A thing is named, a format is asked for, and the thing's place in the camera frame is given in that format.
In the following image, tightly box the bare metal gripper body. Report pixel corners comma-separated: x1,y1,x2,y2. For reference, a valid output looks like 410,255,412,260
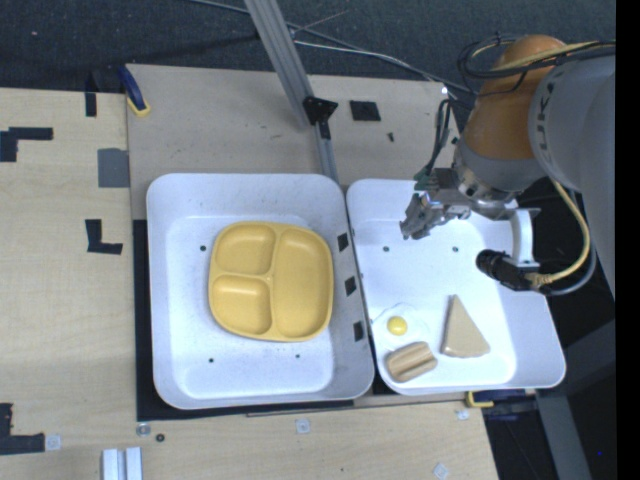
418,166,521,222

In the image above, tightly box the white plastic tray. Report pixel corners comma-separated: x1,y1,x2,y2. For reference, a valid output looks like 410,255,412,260
345,177,568,398
145,172,377,411

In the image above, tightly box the white and yellow fried egg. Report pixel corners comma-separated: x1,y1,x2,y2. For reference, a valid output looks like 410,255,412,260
371,301,432,352

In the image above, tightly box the beige triangular sandwich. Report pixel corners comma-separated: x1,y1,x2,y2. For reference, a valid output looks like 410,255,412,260
439,293,492,360

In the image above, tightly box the yellow divided plate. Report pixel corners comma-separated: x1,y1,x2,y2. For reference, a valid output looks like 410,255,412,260
207,220,336,344

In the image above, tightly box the tan hot dog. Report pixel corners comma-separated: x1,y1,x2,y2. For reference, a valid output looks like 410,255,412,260
384,340,439,384

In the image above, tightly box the pale wood board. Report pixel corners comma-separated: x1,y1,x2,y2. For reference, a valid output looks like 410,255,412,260
124,62,490,419

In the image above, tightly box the black cylinder on white bracket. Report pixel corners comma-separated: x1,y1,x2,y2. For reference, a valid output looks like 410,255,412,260
475,207,544,293

